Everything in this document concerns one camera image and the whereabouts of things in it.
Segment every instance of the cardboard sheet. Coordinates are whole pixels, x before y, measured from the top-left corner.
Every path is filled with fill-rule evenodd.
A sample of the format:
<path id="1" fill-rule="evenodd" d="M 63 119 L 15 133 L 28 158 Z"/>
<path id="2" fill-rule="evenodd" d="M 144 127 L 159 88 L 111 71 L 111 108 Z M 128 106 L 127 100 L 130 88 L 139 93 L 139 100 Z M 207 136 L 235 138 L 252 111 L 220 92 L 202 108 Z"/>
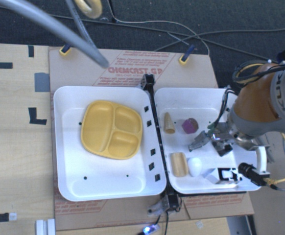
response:
<path id="1" fill-rule="evenodd" d="M 147 207 L 156 204 L 160 196 L 85 202 L 70 202 L 61 196 L 57 187 L 53 94 L 62 86 L 136 87 L 145 73 L 154 74 L 155 91 L 163 87 L 217 88 L 209 56 L 190 55 L 186 65 L 182 66 L 178 62 L 181 53 L 103 49 L 101 53 L 110 62 L 110 67 L 103 69 L 76 49 L 65 57 L 59 55 L 58 50 L 55 47 L 49 49 L 56 229 L 155 222 L 157 217 L 148 216 Z M 180 212 L 170 214 L 170 220 L 253 214 L 248 193 L 186 197 L 183 202 Z"/>

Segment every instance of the white tray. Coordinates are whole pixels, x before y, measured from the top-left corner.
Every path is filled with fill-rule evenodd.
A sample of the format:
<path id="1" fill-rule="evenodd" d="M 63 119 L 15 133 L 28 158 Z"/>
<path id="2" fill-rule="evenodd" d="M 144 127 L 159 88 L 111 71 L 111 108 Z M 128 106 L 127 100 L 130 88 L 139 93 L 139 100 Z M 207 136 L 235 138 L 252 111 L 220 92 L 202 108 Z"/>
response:
<path id="1" fill-rule="evenodd" d="M 87 106 L 95 100 L 123 104 L 141 115 L 142 142 L 133 158 L 109 159 L 83 147 L 79 123 Z M 65 86 L 54 93 L 53 103 L 58 186 L 66 199 L 87 201 L 150 196 L 165 189 L 166 176 L 146 92 L 128 87 Z"/>
<path id="2" fill-rule="evenodd" d="M 242 162 L 257 164 L 255 151 L 246 151 L 234 145 L 233 151 L 220 157 L 211 143 L 189 152 L 188 145 L 201 131 L 207 131 L 207 126 L 214 122 L 219 114 L 224 89 L 203 88 L 161 88 L 155 93 L 155 102 L 162 143 L 165 152 L 169 181 L 172 187 L 183 194 L 238 192 L 259 189 L 249 179 L 243 177 L 238 184 L 213 184 L 205 176 L 215 168 L 237 168 Z M 231 107 L 236 96 L 229 94 L 228 107 Z M 169 112 L 175 123 L 175 133 L 164 132 L 164 115 Z M 186 134 L 182 128 L 188 118 L 197 120 L 199 129 L 193 134 Z M 220 122 L 226 121 L 226 114 Z M 170 155 L 175 152 L 184 152 L 186 159 L 197 157 L 202 162 L 201 173 L 197 177 L 190 174 L 184 177 L 175 177 L 172 173 Z"/>

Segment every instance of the black floor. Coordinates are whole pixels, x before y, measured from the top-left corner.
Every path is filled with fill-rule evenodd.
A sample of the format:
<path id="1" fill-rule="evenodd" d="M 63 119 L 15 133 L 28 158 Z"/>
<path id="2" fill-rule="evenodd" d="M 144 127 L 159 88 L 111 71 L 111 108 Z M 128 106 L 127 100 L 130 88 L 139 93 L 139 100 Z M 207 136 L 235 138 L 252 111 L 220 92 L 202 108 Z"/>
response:
<path id="1" fill-rule="evenodd" d="M 70 16 L 64 0 L 27 1 L 50 14 Z M 185 52 L 187 44 L 194 44 L 195 54 L 209 51 L 219 87 L 236 87 L 231 78 L 235 66 L 254 59 L 276 60 L 277 54 L 285 50 L 285 0 L 111 0 L 118 21 L 112 17 L 108 0 L 101 1 L 102 16 L 95 22 L 85 22 L 98 48 Z M 59 20 L 78 32 L 73 20 Z M 207 46 L 194 38 L 170 45 L 193 34 L 178 24 L 127 23 L 128 27 L 120 23 L 155 20 L 183 24 L 201 34 Z M 3 8 L 0 43 L 64 44 L 40 26 Z"/>

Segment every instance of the white round object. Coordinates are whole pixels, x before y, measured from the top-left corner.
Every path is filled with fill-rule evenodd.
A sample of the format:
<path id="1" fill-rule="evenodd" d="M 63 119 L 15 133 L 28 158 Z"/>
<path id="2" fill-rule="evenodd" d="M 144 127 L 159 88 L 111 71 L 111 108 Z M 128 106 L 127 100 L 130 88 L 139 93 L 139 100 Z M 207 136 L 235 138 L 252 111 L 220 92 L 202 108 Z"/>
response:
<path id="1" fill-rule="evenodd" d="M 202 169 L 201 160 L 199 158 L 190 158 L 188 160 L 188 168 L 192 177 L 198 177 Z"/>

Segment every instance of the yellow plate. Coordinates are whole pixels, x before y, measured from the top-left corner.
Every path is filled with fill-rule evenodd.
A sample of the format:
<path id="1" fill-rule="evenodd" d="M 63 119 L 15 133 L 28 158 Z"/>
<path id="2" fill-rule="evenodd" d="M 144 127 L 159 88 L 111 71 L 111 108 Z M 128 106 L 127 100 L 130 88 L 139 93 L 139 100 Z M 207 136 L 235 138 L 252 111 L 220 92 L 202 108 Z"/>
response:
<path id="1" fill-rule="evenodd" d="M 81 141 L 89 152 L 129 159 L 139 150 L 143 134 L 141 116 L 133 109 L 111 101 L 97 100 L 86 110 Z"/>

